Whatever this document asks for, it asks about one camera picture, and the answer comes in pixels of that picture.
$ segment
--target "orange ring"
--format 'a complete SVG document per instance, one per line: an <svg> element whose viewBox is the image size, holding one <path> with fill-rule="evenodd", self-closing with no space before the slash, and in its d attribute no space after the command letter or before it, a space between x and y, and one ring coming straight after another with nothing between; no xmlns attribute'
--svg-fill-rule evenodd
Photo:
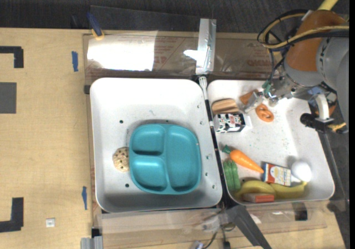
<svg viewBox="0 0 355 249"><path fill-rule="evenodd" d="M273 113L268 110L267 106L265 104L260 104L256 109L255 109L256 115L263 121L265 122L272 122L274 119Z"/></svg>

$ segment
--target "wooden tabletop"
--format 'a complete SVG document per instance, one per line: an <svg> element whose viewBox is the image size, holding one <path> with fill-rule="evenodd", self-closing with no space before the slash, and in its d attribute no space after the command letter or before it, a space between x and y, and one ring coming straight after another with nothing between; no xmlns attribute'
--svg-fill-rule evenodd
<svg viewBox="0 0 355 249"><path fill-rule="evenodd" d="M1 46L21 46L24 68L0 54L0 82L17 83L16 114L0 114L0 221L24 199L20 231L0 233L0 248L80 248L93 224L83 35L88 30L0 28ZM72 64L78 53L78 71ZM87 209L82 197L87 189ZM47 227L46 219L55 226ZM272 248L345 248L335 216L326 227L266 234ZM248 247L245 237L232 248ZM191 242L147 248L190 248ZM216 240L210 248L221 248Z"/></svg>

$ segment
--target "white egg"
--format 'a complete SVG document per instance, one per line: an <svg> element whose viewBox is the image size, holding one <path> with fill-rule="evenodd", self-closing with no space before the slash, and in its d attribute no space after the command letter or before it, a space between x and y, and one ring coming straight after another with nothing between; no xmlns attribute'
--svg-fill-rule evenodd
<svg viewBox="0 0 355 249"><path fill-rule="evenodd" d="M308 163L296 161L291 166L291 174L304 182L309 182L312 178L312 171Z"/></svg>

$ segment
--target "sink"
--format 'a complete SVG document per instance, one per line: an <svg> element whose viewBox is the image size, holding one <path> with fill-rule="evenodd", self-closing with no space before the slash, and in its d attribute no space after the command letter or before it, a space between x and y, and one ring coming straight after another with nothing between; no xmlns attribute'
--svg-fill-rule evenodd
<svg viewBox="0 0 355 249"><path fill-rule="evenodd" d="M205 100L195 82L186 79L101 78L90 88L90 104L96 198L103 210L195 209L213 207L220 202L222 186ZM134 130L147 124L177 125L196 136L201 172L197 186L191 191L179 195L147 192L136 186L130 171L121 172L115 168L113 154L118 148L129 147ZM169 169L174 171L174 166L169 164ZM192 179L186 185L192 186L194 182L196 180Z"/></svg>

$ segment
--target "carrot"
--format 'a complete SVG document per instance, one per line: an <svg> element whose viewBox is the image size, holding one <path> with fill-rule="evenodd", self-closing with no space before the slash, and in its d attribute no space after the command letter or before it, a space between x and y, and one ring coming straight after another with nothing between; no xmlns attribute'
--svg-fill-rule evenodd
<svg viewBox="0 0 355 249"><path fill-rule="evenodd" d="M246 167L248 169L257 171L259 173L264 173L264 170L258 166L255 161L253 161L252 159L250 159L245 153L243 153L240 150L230 150L230 148L226 145L223 148L223 152L224 153L228 153L231 160L233 160L235 163Z"/></svg>

